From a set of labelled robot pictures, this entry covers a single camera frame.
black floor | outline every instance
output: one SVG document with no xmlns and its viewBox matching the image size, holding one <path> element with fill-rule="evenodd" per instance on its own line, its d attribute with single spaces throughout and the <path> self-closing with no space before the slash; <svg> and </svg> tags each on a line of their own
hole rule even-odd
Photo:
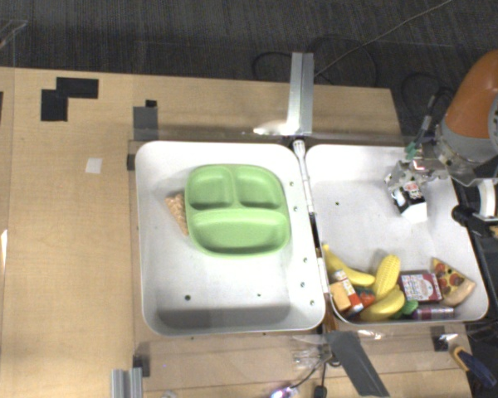
<svg viewBox="0 0 498 398">
<path fill-rule="evenodd" d="M 0 0 L 0 27 L 28 21 L 15 42 L 17 66 L 288 81 L 290 62 L 279 53 L 313 51 L 321 69 L 443 1 Z M 456 89 L 496 48 L 498 0 L 455 0 L 343 59 L 316 82 L 390 88 L 403 132 L 414 134 L 432 92 Z M 257 58 L 264 52 L 273 53 Z M 8 47 L 0 65 L 12 60 Z M 475 348 L 498 377 L 498 338 Z"/>
</svg>

